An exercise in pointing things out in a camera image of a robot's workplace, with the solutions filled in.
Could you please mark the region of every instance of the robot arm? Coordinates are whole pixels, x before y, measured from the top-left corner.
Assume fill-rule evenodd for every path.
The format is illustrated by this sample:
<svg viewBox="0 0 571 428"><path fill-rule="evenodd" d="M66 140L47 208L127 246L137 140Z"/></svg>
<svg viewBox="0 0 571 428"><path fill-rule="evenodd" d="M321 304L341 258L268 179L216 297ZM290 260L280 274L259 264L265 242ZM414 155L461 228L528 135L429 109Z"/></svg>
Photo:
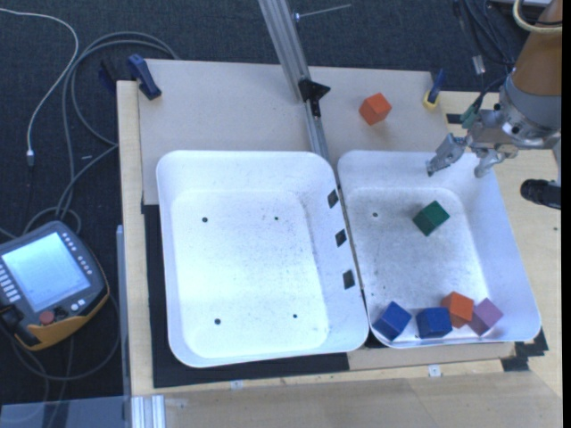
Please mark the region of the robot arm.
<svg viewBox="0 0 571 428"><path fill-rule="evenodd" d="M559 178L556 182L529 180L521 194L532 202L560 209L561 185L561 80L563 0L552 0L536 25L518 13L521 27L531 31L515 68L500 88L500 100L493 110L477 110L464 116L465 137L448 135L426 163L429 176L457 161L467 147L480 159L476 177L493 165L517 156L522 149L549 149L556 153Z"/></svg>

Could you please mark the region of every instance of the red cube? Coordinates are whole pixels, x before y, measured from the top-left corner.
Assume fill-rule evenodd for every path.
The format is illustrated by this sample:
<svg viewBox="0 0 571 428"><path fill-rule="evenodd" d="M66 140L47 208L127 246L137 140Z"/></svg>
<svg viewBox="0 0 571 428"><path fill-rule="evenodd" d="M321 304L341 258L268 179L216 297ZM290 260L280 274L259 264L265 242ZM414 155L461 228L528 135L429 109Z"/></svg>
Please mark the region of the red cube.
<svg viewBox="0 0 571 428"><path fill-rule="evenodd" d="M385 120L392 108L383 94L374 94L363 101L359 113L369 125L373 125Z"/></svg>
<svg viewBox="0 0 571 428"><path fill-rule="evenodd" d="M440 302L450 311L450 321L455 328L461 328L472 320L474 300L458 292L451 292Z"/></svg>

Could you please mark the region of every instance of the wooden block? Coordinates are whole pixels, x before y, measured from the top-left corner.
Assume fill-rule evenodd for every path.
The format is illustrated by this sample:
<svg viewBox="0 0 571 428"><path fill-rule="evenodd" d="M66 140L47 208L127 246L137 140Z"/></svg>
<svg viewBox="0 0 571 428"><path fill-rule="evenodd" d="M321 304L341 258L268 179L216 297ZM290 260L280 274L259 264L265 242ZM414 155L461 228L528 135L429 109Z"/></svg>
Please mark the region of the wooden block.
<svg viewBox="0 0 571 428"><path fill-rule="evenodd" d="M374 94L366 98L359 108L359 113L369 125L385 120L393 106L383 94Z"/></svg>
<svg viewBox="0 0 571 428"><path fill-rule="evenodd" d="M393 341L402 333L411 318L411 314L399 304L391 301L383 315L373 324L373 327Z"/></svg>
<svg viewBox="0 0 571 428"><path fill-rule="evenodd" d="M442 225L450 215L444 210L439 202L431 202L423 208L412 221L425 236L429 236L436 228Z"/></svg>
<svg viewBox="0 0 571 428"><path fill-rule="evenodd" d="M447 308L426 308L417 314L418 336L422 339L442 338L452 331Z"/></svg>
<svg viewBox="0 0 571 428"><path fill-rule="evenodd" d="M474 300L458 292L451 292L440 302L441 306L448 308L450 321L455 328L461 328L472 320Z"/></svg>
<svg viewBox="0 0 571 428"><path fill-rule="evenodd" d="M482 336L482 334L492 328L502 317L503 313L498 307L486 298L474 308L474 314L469 326L479 336Z"/></svg>

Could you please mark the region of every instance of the metal bracket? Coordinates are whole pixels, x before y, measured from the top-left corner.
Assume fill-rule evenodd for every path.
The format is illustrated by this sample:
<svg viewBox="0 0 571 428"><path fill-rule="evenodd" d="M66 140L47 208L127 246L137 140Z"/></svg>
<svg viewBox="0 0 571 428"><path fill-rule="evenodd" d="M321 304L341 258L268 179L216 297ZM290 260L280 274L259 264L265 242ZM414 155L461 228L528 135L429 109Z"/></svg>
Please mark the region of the metal bracket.
<svg viewBox="0 0 571 428"><path fill-rule="evenodd" d="M428 365L428 375L430 377L442 377L443 373L439 365Z"/></svg>
<svg viewBox="0 0 571 428"><path fill-rule="evenodd" d="M532 342L516 342L515 357L502 358L503 370L508 371L529 371L528 361L530 357L543 357L549 350L543 329L535 336Z"/></svg>
<svg viewBox="0 0 571 428"><path fill-rule="evenodd" d="M310 79L303 78L299 84L300 93L302 94L302 99L307 102L309 100L311 107L311 114L315 118L321 117L321 109L319 108L319 100L323 98L327 92L331 90L331 87L323 86L317 82L313 82Z"/></svg>
<svg viewBox="0 0 571 428"><path fill-rule="evenodd" d="M328 91L328 88L323 92L325 86L316 85L311 81L310 70L287 0L258 0L258 3L274 43L277 58L284 69L285 78L295 97L306 104L306 124L311 150L329 161L329 151L319 111L319 98ZM309 82L302 86L301 83L304 81Z"/></svg>
<svg viewBox="0 0 571 428"><path fill-rule="evenodd" d="M131 426L133 428L165 428L167 418L164 396L131 398Z"/></svg>
<svg viewBox="0 0 571 428"><path fill-rule="evenodd" d="M242 390L244 387L244 381L230 381L230 390Z"/></svg>

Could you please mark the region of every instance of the purple cube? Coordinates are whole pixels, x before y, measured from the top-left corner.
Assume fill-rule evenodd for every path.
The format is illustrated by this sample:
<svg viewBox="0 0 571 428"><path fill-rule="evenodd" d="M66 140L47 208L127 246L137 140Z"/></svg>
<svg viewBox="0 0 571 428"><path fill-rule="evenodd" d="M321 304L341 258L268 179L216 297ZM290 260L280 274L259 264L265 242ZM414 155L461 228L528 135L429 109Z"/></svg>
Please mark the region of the purple cube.
<svg viewBox="0 0 571 428"><path fill-rule="evenodd" d="M503 317L503 313L487 298L474 307L472 321L468 324L478 336L482 336L492 328L498 320Z"/></svg>
<svg viewBox="0 0 571 428"><path fill-rule="evenodd" d="M373 327L392 341L402 333L411 318L411 314L391 301Z"/></svg>

